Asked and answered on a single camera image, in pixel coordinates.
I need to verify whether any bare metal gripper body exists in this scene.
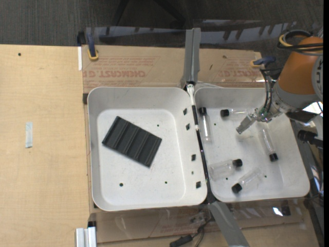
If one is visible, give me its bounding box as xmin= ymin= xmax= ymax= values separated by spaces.
xmin=253 ymin=99 xmax=285 ymax=124

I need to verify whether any slim clear bottle black cap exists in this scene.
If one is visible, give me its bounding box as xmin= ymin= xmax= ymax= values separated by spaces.
xmin=220 ymin=108 xmax=251 ymax=118
xmin=259 ymin=128 xmax=279 ymax=163
xmin=198 ymin=107 xmax=214 ymax=143

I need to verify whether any wide clear bottle black cap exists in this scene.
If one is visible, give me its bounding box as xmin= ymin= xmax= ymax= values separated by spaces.
xmin=208 ymin=158 xmax=244 ymax=181
xmin=231 ymin=167 xmax=266 ymax=194

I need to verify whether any white plastic tray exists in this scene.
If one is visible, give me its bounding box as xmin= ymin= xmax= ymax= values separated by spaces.
xmin=86 ymin=86 xmax=208 ymax=212
xmin=193 ymin=86 xmax=311 ymax=204

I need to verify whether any black ribbed plastic rack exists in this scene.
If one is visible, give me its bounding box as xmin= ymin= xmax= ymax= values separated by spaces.
xmin=101 ymin=116 xmax=163 ymax=168

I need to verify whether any brown cardboard board red print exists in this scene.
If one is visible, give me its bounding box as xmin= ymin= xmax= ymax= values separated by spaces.
xmin=81 ymin=44 xmax=308 ymax=244

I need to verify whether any black cylinder on white bracket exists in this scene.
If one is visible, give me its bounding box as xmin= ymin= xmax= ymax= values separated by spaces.
xmin=297 ymin=115 xmax=324 ymax=149

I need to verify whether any black block with thin wires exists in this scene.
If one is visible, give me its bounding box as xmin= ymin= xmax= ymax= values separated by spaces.
xmin=169 ymin=235 xmax=194 ymax=247

